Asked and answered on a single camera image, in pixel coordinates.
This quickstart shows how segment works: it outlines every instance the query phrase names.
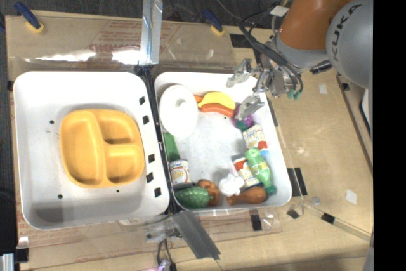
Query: teal connector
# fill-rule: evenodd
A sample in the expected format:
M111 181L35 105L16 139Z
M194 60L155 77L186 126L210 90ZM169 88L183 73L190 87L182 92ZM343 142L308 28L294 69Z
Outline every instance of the teal connector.
M300 95L302 95L302 92L301 92L301 91L298 91L298 92L293 96L294 100L295 100L295 101L299 100Z
M295 94L296 91L294 89L291 89L287 94L288 99L291 99Z

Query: brown toy chicken leg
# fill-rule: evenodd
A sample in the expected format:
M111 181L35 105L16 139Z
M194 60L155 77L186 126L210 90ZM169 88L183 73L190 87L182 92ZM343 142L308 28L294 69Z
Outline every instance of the brown toy chicken leg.
M266 191L262 187L250 187L240 195L227 197L228 203L232 206L239 202L245 203L261 203L266 200Z

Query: yellow plate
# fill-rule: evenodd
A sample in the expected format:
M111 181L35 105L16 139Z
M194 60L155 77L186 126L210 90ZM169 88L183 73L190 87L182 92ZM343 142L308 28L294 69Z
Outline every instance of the yellow plate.
M114 187L135 181L145 168L138 125L117 110L77 110L60 127L63 167L82 187Z

